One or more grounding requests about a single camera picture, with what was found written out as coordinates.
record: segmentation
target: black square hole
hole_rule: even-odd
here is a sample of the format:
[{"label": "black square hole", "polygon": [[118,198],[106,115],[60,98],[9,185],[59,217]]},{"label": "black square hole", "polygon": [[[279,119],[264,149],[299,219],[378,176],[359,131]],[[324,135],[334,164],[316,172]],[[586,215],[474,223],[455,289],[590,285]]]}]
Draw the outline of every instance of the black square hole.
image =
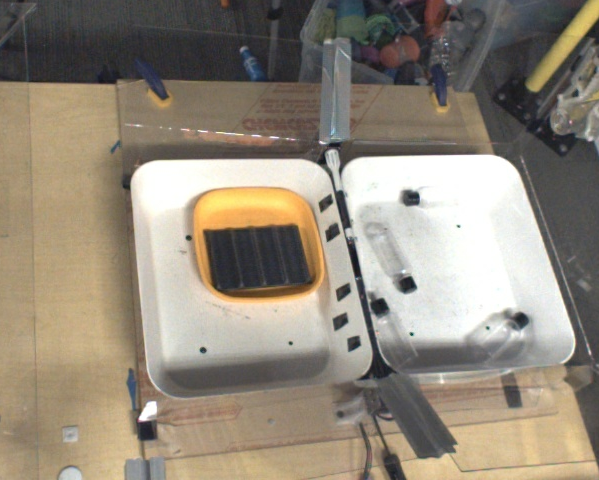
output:
[{"label": "black square hole", "polygon": [[330,206],[334,203],[334,199],[332,198],[332,194],[328,194],[321,201],[319,201],[319,210],[325,212]]},{"label": "black square hole", "polygon": [[348,313],[341,313],[332,319],[332,324],[335,326],[335,331],[341,329],[348,323]]},{"label": "black square hole", "polygon": [[348,352],[359,348],[361,346],[361,338],[359,336],[352,336],[348,338]]},{"label": "black square hole", "polygon": [[339,236],[339,233],[341,233],[341,231],[339,230],[339,224],[335,223],[328,229],[326,229],[326,240],[330,242],[330,240],[332,240],[336,236]]},{"label": "black square hole", "polygon": [[337,288],[337,301],[340,301],[341,299],[345,298],[347,295],[350,295],[350,283],[344,284],[343,286],[340,286],[339,288]]}]

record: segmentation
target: metal rod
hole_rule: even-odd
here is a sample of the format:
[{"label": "metal rod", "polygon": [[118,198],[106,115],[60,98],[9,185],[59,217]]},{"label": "metal rod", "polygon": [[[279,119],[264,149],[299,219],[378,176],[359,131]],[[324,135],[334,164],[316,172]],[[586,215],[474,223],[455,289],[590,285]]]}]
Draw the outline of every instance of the metal rod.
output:
[{"label": "metal rod", "polygon": [[372,421],[375,424],[375,428],[377,429],[377,434],[379,434],[379,438],[381,439],[381,442],[383,443],[383,447],[386,449],[387,453],[390,453],[390,448],[388,448],[388,443],[386,442],[386,438],[383,435],[383,432],[381,431],[381,427],[379,426],[379,422],[377,421],[377,415],[376,414],[372,414]]},{"label": "metal rod", "polygon": [[279,19],[281,18],[281,0],[272,0],[270,5],[270,49],[268,51],[268,80],[273,80],[277,67],[277,46],[279,39]]}]

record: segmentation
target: floor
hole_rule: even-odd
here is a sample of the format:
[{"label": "floor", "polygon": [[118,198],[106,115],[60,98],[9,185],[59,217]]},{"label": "floor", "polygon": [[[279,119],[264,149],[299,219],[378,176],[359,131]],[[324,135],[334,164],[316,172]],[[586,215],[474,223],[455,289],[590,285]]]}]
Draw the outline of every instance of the floor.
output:
[{"label": "floor", "polygon": [[[227,10],[218,0],[28,1],[37,3],[26,30],[31,81],[97,83],[114,79],[115,71],[136,77],[136,57],[158,66],[164,78],[246,80],[239,47],[248,44],[261,58],[267,55],[270,0],[231,0]],[[313,1],[283,0],[279,80],[296,80],[299,33]],[[599,26],[591,34],[599,39]],[[546,239],[554,245],[556,270],[566,280],[564,298],[578,329],[573,384],[582,378],[585,384],[590,372],[585,367],[599,365],[599,157],[592,144],[583,142],[559,157],[492,102],[508,77],[529,73],[532,59],[550,45],[550,38],[543,39],[491,52],[473,91],[493,142],[525,170],[540,202],[550,230]],[[22,44],[15,37],[6,45],[0,78],[24,79]],[[599,462],[597,371],[577,396]]]}]

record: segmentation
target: metal stand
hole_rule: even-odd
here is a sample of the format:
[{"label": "metal stand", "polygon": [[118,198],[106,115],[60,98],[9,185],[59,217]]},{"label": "metal stand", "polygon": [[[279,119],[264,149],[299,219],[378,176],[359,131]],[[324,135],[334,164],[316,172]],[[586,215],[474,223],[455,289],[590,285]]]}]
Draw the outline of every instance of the metal stand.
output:
[{"label": "metal stand", "polygon": [[268,19],[270,20],[270,50],[268,52],[268,80],[273,80],[277,64],[277,43],[279,39],[279,20],[283,15],[281,0],[272,0]]}]

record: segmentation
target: blue clamp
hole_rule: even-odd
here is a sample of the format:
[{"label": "blue clamp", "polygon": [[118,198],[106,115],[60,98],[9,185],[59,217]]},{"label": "blue clamp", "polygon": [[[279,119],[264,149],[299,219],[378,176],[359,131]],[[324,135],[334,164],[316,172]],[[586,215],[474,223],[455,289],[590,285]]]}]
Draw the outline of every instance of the blue clamp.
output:
[{"label": "blue clamp", "polygon": [[135,69],[139,73],[139,76],[146,81],[148,87],[150,87],[150,91],[154,93],[159,100],[166,102],[170,98],[170,94],[168,94],[161,77],[150,64],[141,59],[135,59]]},{"label": "blue clamp", "polygon": [[430,75],[434,87],[434,92],[431,95],[433,104],[437,112],[447,112],[450,108],[450,105],[448,105],[448,75],[441,67],[441,64],[432,66]]},{"label": "blue clamp", "polygon": [[128,378],[126,379],[126,386],[128,386],[128,394],[130,395],[130,404],[132,410],[137,410],[137,379],[135,377],[135,371],[132,368],[128,368]]}]

